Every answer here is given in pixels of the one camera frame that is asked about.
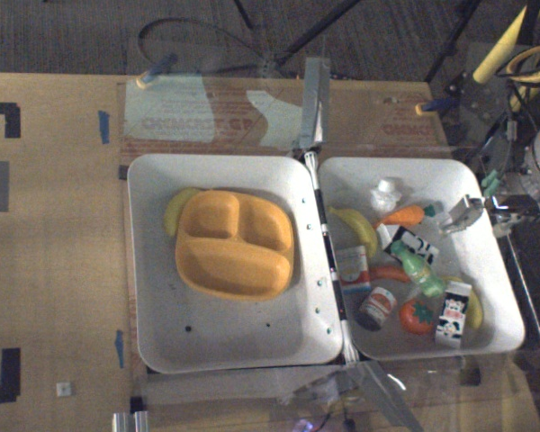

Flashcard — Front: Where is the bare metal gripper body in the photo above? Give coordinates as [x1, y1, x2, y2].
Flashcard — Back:
[484, 189, 540, 224]

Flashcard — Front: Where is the black and white carton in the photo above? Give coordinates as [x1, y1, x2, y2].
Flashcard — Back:
[382, 224, 441, 266]

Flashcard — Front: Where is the orange carrot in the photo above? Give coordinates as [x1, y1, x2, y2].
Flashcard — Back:
[372, 203, 437, 230]

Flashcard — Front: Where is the green bottle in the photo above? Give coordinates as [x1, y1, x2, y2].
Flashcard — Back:
[389, 239, 446, 299]

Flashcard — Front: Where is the white plastic tray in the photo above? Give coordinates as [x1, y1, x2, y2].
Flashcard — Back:
[317, 156, 527, 363]
[126, 153, 345, 375]

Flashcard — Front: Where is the orange sausage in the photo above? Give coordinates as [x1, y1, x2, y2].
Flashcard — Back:
[367, 265, 412, 284]

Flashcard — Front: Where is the yellow banana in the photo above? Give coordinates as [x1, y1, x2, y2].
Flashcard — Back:
[163, 187, 203, 238]
[440, 275, 484, 331]
[327, 206, 380, 260]

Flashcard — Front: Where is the white cow print carton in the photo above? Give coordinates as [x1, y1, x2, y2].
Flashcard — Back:
[433, 280, 473, 350]

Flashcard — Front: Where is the red tomato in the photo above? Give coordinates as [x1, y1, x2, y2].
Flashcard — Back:
[398, 298, 437, 337]

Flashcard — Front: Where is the white and red packet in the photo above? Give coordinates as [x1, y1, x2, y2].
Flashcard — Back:
[335, 245, 373, 295]

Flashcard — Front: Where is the brown and white can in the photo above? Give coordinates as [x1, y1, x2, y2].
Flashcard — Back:
[357, 285, 399, 333]

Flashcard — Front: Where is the thin black and white rod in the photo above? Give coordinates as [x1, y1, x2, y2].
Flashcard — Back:
[302, 150, 361, 366]

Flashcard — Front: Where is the brown cardboard board red print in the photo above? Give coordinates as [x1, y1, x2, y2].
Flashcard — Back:
[116, 76, 540, 432]

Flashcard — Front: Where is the orange divided plate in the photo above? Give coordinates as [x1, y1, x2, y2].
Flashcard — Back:
[174, 189, 296, 302]

